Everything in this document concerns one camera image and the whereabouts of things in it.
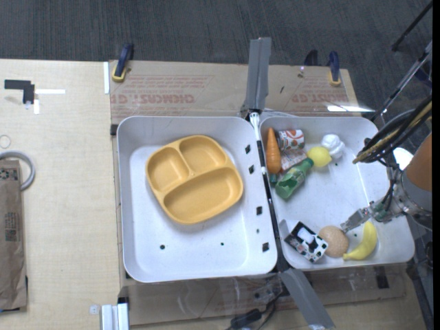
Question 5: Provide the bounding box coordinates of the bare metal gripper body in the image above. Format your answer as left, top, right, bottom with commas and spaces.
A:
368, 183, 407, 223

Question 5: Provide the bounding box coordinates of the yellow banana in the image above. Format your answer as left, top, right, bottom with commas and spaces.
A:
342, 220, 379, 262

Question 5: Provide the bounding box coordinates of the white plastic tray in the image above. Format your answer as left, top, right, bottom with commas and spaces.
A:
258, 115, 416, 272
115, 115, 278, 284

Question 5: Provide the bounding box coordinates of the tan bread roll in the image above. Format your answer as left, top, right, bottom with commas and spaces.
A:
318, 225, 350, 259

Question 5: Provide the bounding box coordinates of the black and white carton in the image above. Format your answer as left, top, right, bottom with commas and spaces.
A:
283, 221, 329, 265

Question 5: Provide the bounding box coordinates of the yellow lemon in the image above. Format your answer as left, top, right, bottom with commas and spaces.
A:
306, 146, 333, 168

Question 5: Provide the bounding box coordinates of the green plastic bottle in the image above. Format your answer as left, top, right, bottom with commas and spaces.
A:
274, 157, 315, 200

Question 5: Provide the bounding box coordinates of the white lumpy toy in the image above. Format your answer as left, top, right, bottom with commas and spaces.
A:
320, 133, 346, 160

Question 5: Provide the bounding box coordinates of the orange and white packet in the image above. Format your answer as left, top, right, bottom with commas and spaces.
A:
279, 148, 308, 174

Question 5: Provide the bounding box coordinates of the white and orange can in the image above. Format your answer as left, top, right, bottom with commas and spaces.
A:
276, 129, 306, 151

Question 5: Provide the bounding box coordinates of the orange carrot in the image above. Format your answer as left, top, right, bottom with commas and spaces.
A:
265, 126, 283, 175

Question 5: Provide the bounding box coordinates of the yellow divided plate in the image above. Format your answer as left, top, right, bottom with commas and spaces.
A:
144, 134, 245, 226

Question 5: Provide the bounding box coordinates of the brown cardboard board red print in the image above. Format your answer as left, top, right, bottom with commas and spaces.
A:
108, 58, 413, 327

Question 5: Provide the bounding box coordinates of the brown paper bag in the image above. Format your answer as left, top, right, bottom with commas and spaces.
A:
0, 159, 29, 313

